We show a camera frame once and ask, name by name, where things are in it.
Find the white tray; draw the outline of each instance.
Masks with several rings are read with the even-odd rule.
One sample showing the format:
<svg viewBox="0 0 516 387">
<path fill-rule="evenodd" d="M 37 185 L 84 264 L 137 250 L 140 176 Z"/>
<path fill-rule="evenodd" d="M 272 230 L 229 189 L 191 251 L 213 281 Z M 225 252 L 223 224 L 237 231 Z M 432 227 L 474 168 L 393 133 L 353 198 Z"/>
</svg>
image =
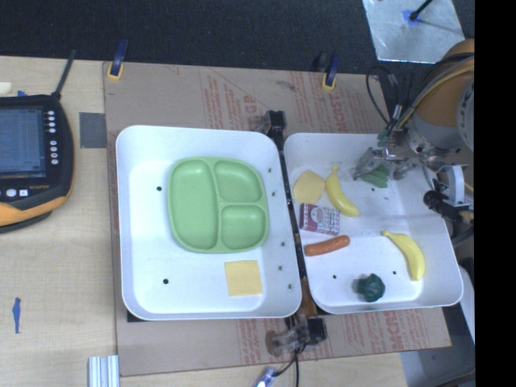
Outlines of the white tray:
<svg viewBox="0 0 516 387">
<path fill-rule="evenodd" d="M 199 254 L 173 238 L 166 182 L 174 162 L 194 156 L 238 159 L 261 175 L 269 232 L 258 248 Z M 280 318 L 301 303 L 298 262 L 274 142 L 250 131 L 133 126 L 116 141 L 123 300 L 145 320 Z M 256 260 L 261 295 L 229 296 L 224 264 Z"/>
<path fill-rule="evenodd" d="M 331 314 L 370 310 L 449 306 L 463 292 L 463 282 L 443 218 L 428 209 L 422 198 L 430 190 L 421 169 L 408 172 L 400 181 L 389 180 L 386 189 L 362 180 L 353 181 L 352 170 L 368 147 L 377 146 L 376 135 L 304 134 L 285 141 L 290 187 L 307 169 L 323 178 L 331 166 L 339 166 L 345 194 L 360 210 L 354 218 L 340 215 L 340 235 L 349 235 L 348 247 L 322 256 L 306 256 L 310 292 L 316 304 Z M 324 194 L 318 206 L 333 207 Z M 294 208 L 299 220 L 299 202 Z M 410 279 L 405 257 L 390 239 L 388 229 L 412 237 L 422 249 L 426 271 L 420 281 Z M 303 245 L 331 238 L 300 230 Z M 385 283 L 385 294 L 375 302 L 362 301 L 353 281 L 370 273 Z"/>
</svg>

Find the digital screen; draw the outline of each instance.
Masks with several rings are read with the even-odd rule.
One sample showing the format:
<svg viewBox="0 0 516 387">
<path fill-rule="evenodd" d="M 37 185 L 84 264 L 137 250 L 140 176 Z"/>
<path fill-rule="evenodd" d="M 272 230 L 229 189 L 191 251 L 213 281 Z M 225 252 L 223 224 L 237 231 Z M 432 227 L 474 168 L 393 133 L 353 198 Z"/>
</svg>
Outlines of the digital screen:
<svg viewBox="0 0 516 387">
<path fill-rule="evenodd" d="M 0 179 L 12 177 L 46 177 L 40 108 L 0 108 Z"/>
</svg>

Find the green plate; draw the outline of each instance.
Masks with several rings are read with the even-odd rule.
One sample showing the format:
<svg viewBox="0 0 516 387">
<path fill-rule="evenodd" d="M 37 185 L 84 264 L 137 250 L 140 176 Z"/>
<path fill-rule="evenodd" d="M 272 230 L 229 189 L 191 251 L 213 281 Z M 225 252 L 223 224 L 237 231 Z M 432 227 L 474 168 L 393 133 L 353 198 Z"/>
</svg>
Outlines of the green plate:
<svg viewBox="0 0 516 387">
<path fill-rule="evenodd" d="M 264 182 L 241 160 L 179 160 L 169 172 L 167 205 L 173 235 L 190 251 L 248 251 L 268 234 Z"/>
</svg>

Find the yellow cable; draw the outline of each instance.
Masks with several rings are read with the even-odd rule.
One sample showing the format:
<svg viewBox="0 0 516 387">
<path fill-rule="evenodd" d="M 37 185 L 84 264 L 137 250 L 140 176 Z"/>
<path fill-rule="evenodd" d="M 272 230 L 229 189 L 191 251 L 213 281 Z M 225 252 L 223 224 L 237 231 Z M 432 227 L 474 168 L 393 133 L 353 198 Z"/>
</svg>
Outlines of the yellow cable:
<svg viewBox="0 0 516 387">
<path fill-rule="evenodd" d="M 406 116 L 398 123 L 397 125 L 397 128 L 400 129 L 405 123 L 406 121 L 409 119 L 410 116 L 412 116 L 412 114 L 414 113 L 416 107 L 418 106 L 419 103 L 421 103 L 421 101 L 432 91 L 434 90 L 436 87 L 442 85 L 445 81 L 449 81 L 450 79 L 452 79 L 453 77 L 455 76 L 459 76 L 460 74 L 462 73 L 466 73 L 466 72 L 471 72 L 471 71 L 474 71 L 475 70 L 475 65 L 470 65 L 466 68 L 463 68 L 463 69 L 459 69 L 459 70 L 456 70 L 455 72 L 453 73 L 450 73 L 450 74 L 447 74 L 443 77 L 441 77 L 440 79 L 437 80 L 436 83 L 434 83 L 430 88 L 428 88 L 428 90 L 426 90 L 425 92 L 422 93 L 421 97 L 419 98 L 419 100 L 410 107 L 409 111 L 407 112 Z"/>
</svg>

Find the yellow sticky note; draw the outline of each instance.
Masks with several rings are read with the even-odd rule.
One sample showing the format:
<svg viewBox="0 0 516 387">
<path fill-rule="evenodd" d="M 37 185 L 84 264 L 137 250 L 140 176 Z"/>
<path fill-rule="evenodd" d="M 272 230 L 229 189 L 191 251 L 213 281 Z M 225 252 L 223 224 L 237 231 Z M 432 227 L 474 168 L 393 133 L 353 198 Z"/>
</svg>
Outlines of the yellow sticky note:
<svg viewBox="0 0 516 387">
<path fill-rule="evenodd" d="M 260 295 L 264 293 L 258 261 L 226 262 L 224 263 L 224 268 L 226 270 L 227 292 L 230 297 Z"/>
</svg>

